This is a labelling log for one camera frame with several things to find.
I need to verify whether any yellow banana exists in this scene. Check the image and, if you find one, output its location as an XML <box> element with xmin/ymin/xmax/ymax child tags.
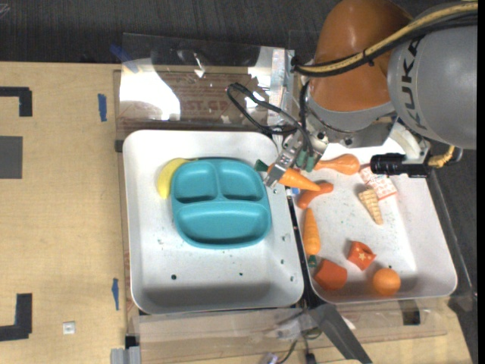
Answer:
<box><xmin>156</xmin><ymin>157</ymin><xmax>199</xmax><ymax>200</ymax></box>

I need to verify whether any white plastic tray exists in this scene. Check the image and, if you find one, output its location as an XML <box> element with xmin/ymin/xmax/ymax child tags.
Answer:
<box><xmin>121</xmin><ymin>129</ymin><xmax>305</xmax><ymax>315</ymax></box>
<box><xmin>290</xmin><ymin>142</ymin><xmax>458</xmax><ymax>306</ymax></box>

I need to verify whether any beige waffle cone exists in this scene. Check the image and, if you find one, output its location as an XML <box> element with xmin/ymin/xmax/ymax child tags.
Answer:
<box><xmin>358</xmin><ymin>188</ymin><xmax>385</xmax><ymax>226</ymax></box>

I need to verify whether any black cylinder on white bracket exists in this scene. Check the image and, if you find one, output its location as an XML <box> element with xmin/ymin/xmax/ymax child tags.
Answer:
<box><xmin>370</xmin><ymin>121</ymin><xmax>431</xmax><ymax>178</ymax></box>

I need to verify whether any red carton with yellow star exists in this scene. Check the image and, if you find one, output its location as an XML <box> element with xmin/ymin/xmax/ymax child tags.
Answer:
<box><xmin>346</xmin><ymin>240</ymin><xmax>377</xmax><ymax>271</ymax></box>

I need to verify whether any orange ball fruit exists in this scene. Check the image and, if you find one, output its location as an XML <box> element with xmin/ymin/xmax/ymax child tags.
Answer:
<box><xmin>371</xmin><ymin>267</ymin><xmax>402</xmax><ymax>297</ymax></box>

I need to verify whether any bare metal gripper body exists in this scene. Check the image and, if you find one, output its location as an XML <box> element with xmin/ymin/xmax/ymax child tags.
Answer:
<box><xmin>278</xmin><ymin>121</ymin><xmax>392</xmax><ymax>167</ymax></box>

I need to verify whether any blue divided plate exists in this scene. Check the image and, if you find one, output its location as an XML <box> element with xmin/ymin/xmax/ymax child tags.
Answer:
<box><xmin>170</xmin><ymin>158</ymin><xmax>273</xmax><ymax>249</ymax></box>

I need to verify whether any orange carrot with green top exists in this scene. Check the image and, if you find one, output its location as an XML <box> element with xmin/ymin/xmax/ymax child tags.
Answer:
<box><xmin>253</xmin><ymin>158</ymin><xmax>322</xmax><ymax>193</ymax></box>
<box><xmin>302</xmin><ymin>207</ymin><xmax>322</xmax><ymax>268</ymax></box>

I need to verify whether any orange sausage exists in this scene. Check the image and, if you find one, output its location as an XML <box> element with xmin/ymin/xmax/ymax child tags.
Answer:
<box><xmin>296</xmin><ymin>181</ymin><xmax>335</xmax><ymax>210</ymax></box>

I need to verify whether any orange gourd-shaped toy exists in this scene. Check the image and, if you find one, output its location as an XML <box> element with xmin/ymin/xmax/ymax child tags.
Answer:
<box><xmin>313</xmin><ymin>153</ymin><xmax>361</xmax><ymax>177</ymax></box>

